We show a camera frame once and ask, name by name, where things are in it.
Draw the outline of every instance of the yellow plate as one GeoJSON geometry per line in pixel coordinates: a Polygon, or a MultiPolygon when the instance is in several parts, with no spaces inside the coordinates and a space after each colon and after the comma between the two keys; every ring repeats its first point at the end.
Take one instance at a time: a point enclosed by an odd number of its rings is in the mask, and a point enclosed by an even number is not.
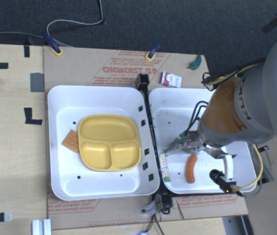
{"type": "Polygon", "coordinates": [[[78,130],[83,163],[97,171],[128,170],[141,160],[136,124],[119,115],[91,115],[83,118],[78,130]]]}

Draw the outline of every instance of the cardboard box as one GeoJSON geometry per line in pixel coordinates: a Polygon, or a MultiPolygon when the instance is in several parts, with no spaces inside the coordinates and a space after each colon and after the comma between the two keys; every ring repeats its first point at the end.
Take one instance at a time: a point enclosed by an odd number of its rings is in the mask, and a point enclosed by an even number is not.
{"type": "MultiPolygon", "coordinates": [[[[133,86],[138,74],[148,74],[149,91],[160,84],[162,72],[167,71],[183,78],[182,88],[204,88],[202,75],[208,71],[204,56],[198,69],[189,69],[197,55],[156,53],[152,62],[145,60],[146,52],[108,49],[63,47],[57,57],[50,47],[44,47],[45,98],[57,85],[133,86]]],[[[46,104],[46,150],[49,161],[48,105],[46,104]]],[[[57,229],[92,226],[146,223],[149,216],[140,213],[141,207],[151,202],[151,196],[122,197],[63,201],[48,187],[48,217],[57,229]]],[[[168,215],[160,214],[162,221],[245,215],[244,198],[237,195],[205,195],[174,197],[168,215]]]]}

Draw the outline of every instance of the black fabric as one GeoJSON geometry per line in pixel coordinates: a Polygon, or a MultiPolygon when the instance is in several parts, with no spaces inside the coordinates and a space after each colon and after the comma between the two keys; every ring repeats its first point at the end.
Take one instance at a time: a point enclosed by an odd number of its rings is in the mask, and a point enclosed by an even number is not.
{"type": "MultiPolygon", "coordinates": [[[[51,35],[74,47],[203,54],[210,72],[233,69],[266,56],[277,42],[277,0],[102,0],[106,25],[55,23],[51,35]]],[[[0,32],[43,36],[56,19],[94,23],[97,0],[0,0],[0,32]]],[[[0,35],[20,44],[23,35],[0,35]]],[[[42,39],[35,39],[44,44],[42,39]]]]}

